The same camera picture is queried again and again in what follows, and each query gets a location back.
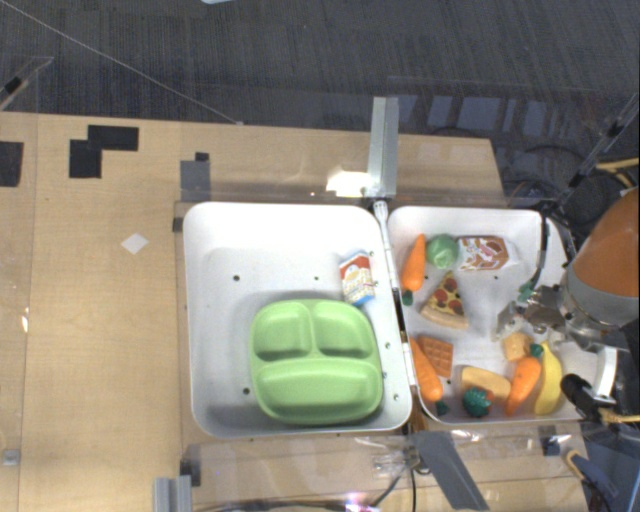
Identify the green broccoli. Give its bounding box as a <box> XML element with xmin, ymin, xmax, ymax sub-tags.
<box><xmin>460</xmin><ymin>385</ymin><xmax>497</xmax><ymax>419</ymax></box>

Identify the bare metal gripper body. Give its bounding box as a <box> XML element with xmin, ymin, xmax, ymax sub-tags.
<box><xmin>517</xmin><ymin>284</ymin><xmax>622</xmax><ymax>352</ymax></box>

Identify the white plastic tray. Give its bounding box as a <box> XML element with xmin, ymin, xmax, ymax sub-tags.
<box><xmin>181</xmin><ymin>201</ymin><xmax>414</xmax><ymax>441</ymax></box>
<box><xmin>387</xmin><ymin>205</ymin><xmax>597</xmax><ymax>427</ymax></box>

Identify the tan bread cube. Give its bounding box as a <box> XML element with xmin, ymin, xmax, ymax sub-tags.
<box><xmin>501</xmin><ymin>331</ymin><xmax>534</xmax><ymax>363</ymax></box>

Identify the pizza slice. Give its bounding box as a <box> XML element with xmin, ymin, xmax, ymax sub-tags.
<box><xmin>418</xmin><ymin>269</ymin><xmax>472</xmax><ymax>332</ymax></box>

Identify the black cylinder on white bracket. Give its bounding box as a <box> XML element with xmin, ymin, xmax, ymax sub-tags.
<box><xmin>559</xmin><ymin>344</ymin><xmax>619</xmax><ymax>424</ymax></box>

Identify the yellow bread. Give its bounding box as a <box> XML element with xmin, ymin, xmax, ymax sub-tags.
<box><xmin>459</xmin><ymin>365</ymin><xmax>513</xmax><ymax>402</ymax></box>

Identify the orange waffle biscuit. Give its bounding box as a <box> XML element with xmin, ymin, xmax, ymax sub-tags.
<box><xmin>416</xmin><ymin>334</ymin><xmax>456</xmax><ymax>380</ymax></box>

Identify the yellow banana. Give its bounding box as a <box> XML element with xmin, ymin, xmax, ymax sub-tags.
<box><xmin>533</xmin><ymin>340</ymin><xmax>565</xmax><ymax>417</ymax></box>

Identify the red white blue carton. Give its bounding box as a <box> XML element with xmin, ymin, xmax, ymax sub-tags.
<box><xmin>338</xmin><ymin>249</ymin><xmax>378</xmax><ymax>308</ymax></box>

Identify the brown and white carton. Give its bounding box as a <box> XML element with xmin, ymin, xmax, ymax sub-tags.
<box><xmin>456</xmin><ymin>235</ymin><xmax>512</xmax><ymax>273</ymax></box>

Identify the orange carrot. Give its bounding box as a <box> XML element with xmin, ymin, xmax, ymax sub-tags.
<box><xmin>408</xmin><ymin>337</ymin><xmax>451</xmax><ymax>418</ymax></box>
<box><xmin>399</xmin><ymin>233</ymin><xmax>428</xmax><ymax>307</ymax></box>
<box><xmin>503</xmin><ymin>342</ymin><xmax>546</xmax><ymax>418</ymax></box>

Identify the green divided plate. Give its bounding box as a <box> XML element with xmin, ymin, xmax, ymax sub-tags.
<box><xmin>248</xmin><ymin>298</ymin><xmax>386</xmax><ymax>428</ymax></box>

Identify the green cabbage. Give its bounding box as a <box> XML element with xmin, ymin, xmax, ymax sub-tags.
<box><xmin>425</xmin><ymin>233</ymin><xmax>461</xmax><ymax>270</ymax></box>

